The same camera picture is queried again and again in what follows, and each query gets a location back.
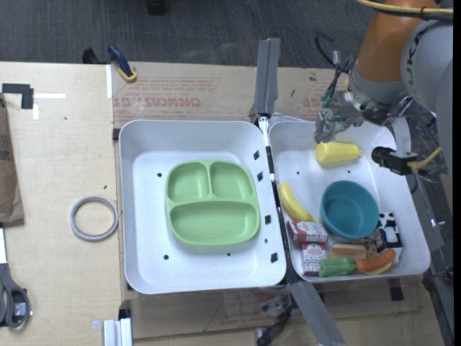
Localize yellow squeeze bottle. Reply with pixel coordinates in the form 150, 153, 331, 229
314, 141, 363, 164

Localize yellow banana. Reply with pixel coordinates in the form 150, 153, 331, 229
278, 181, 318, 223

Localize grey scissors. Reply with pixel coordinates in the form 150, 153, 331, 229
0, 261, 32, 329

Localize brown paper bag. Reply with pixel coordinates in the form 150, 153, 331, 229
0, 93, 26, 227

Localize brown dotted biscuit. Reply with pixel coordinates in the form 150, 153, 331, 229
363, 240, 380, 260

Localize black cylinder on white bracket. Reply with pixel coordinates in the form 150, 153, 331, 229
371, 117, 419, 176

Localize brown cardboard board red print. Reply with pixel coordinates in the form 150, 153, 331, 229
110, 61, 435, 340

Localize grey tape roll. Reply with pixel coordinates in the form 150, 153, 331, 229
69, 195, 120, 242

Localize white plastic tray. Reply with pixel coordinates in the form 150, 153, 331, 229
118, 119, 288, 296
267, 120, 432, 284

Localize black and white milk carton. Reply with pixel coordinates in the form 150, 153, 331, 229
370, 211, 404, 263

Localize teal bowl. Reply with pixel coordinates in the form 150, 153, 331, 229
319, 179, 380, 240

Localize black caster wheel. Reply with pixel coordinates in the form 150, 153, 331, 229
146, 0, 168, 17

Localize green pea pods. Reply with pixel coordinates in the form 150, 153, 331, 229
317, 257, 358, 278

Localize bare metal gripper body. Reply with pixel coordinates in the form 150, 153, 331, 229
331, 89, 412, 128

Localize orange sausage in yellow bun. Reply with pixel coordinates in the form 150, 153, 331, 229
355, 248, 397, 276

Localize green divided plate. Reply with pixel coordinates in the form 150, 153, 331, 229
165, 159, 261, 247

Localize red and white carton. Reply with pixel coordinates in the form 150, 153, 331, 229
286, 219, 329, 244
300, 241, 328, 278

